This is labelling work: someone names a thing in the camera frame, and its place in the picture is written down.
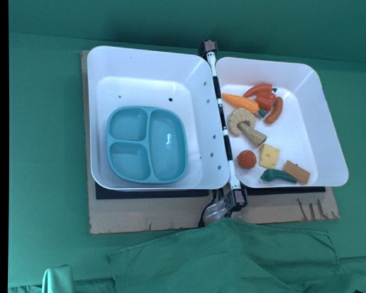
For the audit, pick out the blue divided plate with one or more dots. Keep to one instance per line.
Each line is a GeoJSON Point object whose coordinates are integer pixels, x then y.
{"type": "Point", "coordinates": [164, 145]}

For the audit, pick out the black and white thin rod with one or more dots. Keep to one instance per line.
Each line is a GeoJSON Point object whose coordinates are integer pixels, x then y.
{"type": "Point", "coordinates": [222, 111]}

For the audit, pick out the beige mushroom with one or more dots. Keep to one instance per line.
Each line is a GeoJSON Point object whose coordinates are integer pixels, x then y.
{"type": "Point", "coordinates": [241, 117]}

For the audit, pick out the orange carrot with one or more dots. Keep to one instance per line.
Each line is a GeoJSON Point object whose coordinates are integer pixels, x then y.
{"type": "Point", "coordinates": [241, 101]}

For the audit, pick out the orange tomato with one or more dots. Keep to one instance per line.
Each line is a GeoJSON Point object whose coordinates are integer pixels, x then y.
{"type": "Point", "coordinates": [247, 159]}

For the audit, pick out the white plastic tray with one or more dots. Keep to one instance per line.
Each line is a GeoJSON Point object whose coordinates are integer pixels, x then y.
{"type": "Point", "coordinates": [146, 72]}
{"type": "Point", "coordinates": [305, 133]}

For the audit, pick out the brown cardboard board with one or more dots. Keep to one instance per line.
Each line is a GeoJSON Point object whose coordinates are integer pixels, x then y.
{"type": "Point", "coordinates": [170, 212]}

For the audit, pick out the red chili pepper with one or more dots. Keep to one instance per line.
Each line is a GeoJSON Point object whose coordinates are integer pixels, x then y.
{"type": "Point", "coordinates": [256, 89]}

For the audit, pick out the yellow cheese wedge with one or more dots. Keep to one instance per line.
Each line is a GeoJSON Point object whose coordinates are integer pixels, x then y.
{"type": "Point", "coordinates": [269, 157]}

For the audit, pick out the red bell pepper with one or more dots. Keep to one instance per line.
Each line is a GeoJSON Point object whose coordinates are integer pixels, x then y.
{"type": "Point", "coordinates": [266, 100]}

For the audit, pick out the orange sausage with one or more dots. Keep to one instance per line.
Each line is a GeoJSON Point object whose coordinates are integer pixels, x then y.
{"type": "Point", "coordinates": [275, 111]}

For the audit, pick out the green chili pepper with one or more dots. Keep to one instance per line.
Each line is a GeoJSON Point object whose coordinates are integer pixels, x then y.
{"type": "Point", "coordinates": [277, 175]}

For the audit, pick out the orange cheese slice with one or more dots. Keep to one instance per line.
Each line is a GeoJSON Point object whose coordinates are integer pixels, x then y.
{"type": "Point", "coordinates": [296, 171]}

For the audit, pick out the green cloth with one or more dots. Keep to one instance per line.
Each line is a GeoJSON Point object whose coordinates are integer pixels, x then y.
{"type": "Point", "coordinates": [231, 255]}

